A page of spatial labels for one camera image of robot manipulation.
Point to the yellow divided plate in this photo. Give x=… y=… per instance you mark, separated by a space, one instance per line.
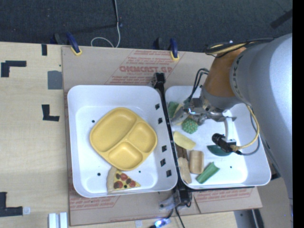
x=111 y=129

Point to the toy pizza slice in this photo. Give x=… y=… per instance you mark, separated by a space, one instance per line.
x=118 y=182

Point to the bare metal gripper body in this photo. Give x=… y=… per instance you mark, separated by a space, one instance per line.
x=206 y=108

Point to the green toy celery stick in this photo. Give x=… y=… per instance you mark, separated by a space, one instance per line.
x=207 y=173

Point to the pale tan toy biscuit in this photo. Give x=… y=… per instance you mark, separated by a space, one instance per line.
x=184 y=171

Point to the brown cardboard board red print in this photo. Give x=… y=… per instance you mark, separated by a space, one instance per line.
x=99 y=65

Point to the tan toy bread roll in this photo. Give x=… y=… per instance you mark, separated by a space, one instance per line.
x=196 y=161

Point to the black cylinder on white bracket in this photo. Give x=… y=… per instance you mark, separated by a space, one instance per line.
x=222 y=141

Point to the white plastic tray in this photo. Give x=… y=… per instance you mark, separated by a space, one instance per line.
x=83 y=136
x=244 y=170

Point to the thin black rod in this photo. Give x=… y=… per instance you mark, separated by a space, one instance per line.
x=168 y=120

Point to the dark green toy leaf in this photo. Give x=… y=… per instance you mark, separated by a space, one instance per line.
x=215 y=150

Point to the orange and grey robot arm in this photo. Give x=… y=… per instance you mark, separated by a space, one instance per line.
x=261 y=79

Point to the green dotted toy broccoli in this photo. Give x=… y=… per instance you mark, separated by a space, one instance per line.
x=190 y=126

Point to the yellow toy banana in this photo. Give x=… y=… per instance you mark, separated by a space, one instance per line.
x=184 y=141

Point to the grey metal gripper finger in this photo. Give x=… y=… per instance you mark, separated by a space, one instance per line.
x=178 y=118
x=202 y=120

